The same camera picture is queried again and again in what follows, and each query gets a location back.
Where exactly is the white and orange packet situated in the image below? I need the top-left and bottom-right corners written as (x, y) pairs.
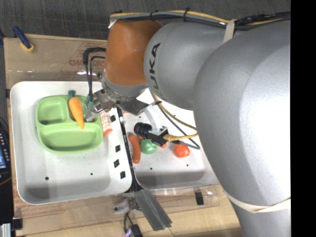
top-left (99, 109), bottom-right (114, 136)

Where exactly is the thin black rod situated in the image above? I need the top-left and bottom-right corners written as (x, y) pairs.
top-left (116, 107), bottom-right (144, 193)

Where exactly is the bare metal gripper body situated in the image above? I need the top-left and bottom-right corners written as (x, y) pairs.
top-left (93, 88), bottom-right (149, 116)

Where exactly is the green toy pepper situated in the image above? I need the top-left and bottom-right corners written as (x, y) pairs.
top-left (139, 138), bottom-right (158, 155)

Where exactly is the orange carrot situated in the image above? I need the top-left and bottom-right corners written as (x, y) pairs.
top-left (68, 90), bottom-right (85, 130)

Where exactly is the orange sausage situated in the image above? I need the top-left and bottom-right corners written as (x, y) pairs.
top-left (128, 133), bottom-right (142, 164)

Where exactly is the brown cardboard board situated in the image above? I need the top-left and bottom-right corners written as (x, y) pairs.
top-left (3, 33), bottom-right (241, 237)

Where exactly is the green divided plate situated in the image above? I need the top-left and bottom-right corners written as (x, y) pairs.
top-left (36, 95), bottom-right (104, 154)

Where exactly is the orange toy pepper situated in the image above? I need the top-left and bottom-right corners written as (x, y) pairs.
top-left (172, 144), bottom-right (191, 158)

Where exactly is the white plastic tray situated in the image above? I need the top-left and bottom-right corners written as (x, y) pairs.
top-left (9, 80), bottom-right (133, 205)
top-left (121, 87), bottom-right (221, 191)

